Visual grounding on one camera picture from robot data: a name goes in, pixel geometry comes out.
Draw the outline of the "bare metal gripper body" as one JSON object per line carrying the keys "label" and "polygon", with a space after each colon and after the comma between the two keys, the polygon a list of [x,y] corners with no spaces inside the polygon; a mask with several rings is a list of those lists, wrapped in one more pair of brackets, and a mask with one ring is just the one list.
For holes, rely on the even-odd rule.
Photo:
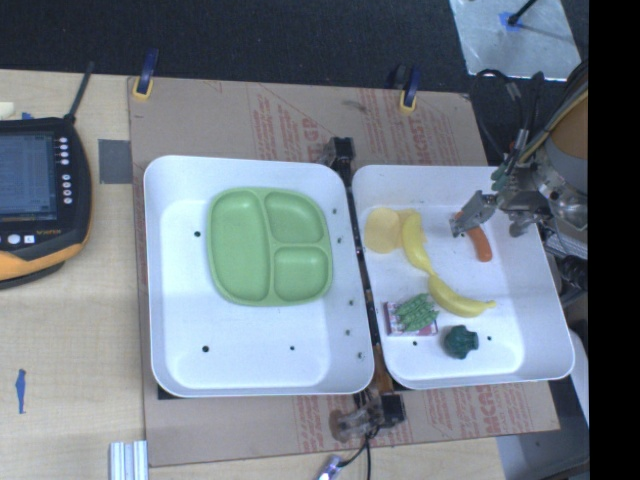
{"label": "bare metal gripper body", "polygon": [[574,230],[588,227],[588,197],[562,177],[534,173],[513,174],[497,194],[498,208],[510,211],[537,211],[537,224],[561,222]]}

